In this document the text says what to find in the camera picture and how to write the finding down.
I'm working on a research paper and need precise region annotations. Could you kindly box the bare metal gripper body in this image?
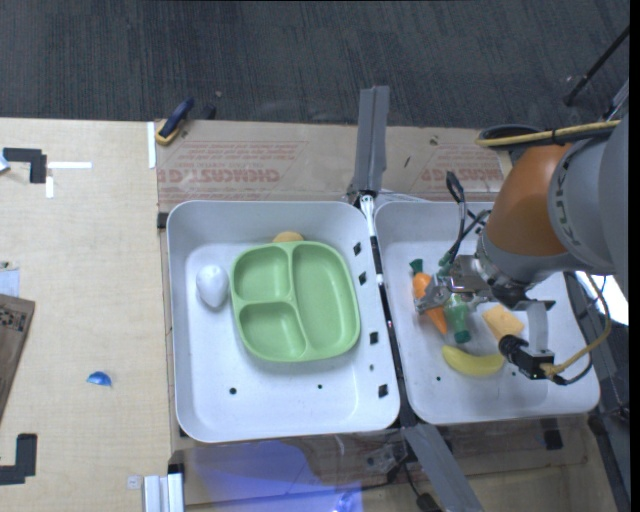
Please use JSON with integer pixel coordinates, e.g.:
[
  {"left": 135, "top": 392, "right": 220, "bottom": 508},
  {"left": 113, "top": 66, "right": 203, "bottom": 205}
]
[{"left": 442, "top": 253, "right": 503, "bottom": 304}]

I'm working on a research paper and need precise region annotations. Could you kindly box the orange carrot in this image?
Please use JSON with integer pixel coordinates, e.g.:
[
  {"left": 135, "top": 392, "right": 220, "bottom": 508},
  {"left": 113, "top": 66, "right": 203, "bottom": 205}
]
[{"left": 408, "top": 258, "right": 449, "bottom": 336}]

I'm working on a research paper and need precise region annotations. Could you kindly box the green bottle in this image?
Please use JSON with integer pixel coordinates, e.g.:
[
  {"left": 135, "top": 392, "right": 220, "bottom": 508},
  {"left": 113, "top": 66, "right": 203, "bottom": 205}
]
[{"left": 443, "top": 293, "right": 473, "bottom": 345}]

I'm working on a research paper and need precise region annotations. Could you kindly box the yellow cheese slice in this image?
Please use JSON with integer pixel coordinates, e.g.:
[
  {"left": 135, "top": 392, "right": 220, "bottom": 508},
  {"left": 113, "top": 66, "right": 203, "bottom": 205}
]
[{"left": 480, "top": 305, "right": 526, "bottom": 342}]

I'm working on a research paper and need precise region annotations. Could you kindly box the yellow banana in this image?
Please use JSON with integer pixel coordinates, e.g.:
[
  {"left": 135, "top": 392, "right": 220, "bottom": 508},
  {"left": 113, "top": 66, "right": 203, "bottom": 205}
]
[{"left": 440, "top": 344, "right": 506, "bottom": 378}]

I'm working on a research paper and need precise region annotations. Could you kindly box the thin black and white rod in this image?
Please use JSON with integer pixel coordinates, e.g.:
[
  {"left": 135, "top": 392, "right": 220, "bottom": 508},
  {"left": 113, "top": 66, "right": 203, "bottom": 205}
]
[{"left": 360, "top": 194, "right": 404, "bottom": 416}]

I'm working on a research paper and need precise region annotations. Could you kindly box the white plastic tray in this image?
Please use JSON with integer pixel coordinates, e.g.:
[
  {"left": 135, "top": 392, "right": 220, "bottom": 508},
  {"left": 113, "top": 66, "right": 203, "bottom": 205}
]
[
  {"left": 165, "top": 199, "right": 402, "bottom": 444},
  {"left": 373, "top": 199, "right": 602, "bottom": 427}
]

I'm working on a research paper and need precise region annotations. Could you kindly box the green divided plate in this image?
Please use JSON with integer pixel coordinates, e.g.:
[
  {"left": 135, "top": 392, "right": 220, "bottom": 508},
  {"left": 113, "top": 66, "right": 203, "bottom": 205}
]
[{"left": 229, "top": 240, "right": 362, "bottom": 364}]

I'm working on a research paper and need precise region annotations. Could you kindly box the brown cardboard board, red print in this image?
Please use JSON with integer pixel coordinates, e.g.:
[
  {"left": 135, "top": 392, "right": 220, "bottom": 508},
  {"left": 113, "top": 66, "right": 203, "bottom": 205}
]
[{"left": 154, "top": 118, "right": 604, "bottom": 507}]

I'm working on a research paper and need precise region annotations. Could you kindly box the white egg-shaped object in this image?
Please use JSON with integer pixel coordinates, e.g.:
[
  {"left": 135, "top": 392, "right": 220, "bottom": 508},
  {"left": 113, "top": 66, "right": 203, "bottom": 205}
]
[{"left": 195, "top": 263, "right": 231, "bottom": 310}]

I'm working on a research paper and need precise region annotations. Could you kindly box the brown paper packet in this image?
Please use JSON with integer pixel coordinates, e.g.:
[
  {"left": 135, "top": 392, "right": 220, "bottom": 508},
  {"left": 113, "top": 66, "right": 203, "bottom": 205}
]
[{"left": 0, "top": 293, "right": 37, "bottom": 422}]

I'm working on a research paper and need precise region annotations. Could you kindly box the black cylinder on white bracket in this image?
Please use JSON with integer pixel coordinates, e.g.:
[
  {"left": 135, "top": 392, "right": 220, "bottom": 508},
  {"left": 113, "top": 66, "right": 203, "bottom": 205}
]
[{"left": 497, "top": 298, "right": 557, "bottom": 381}]

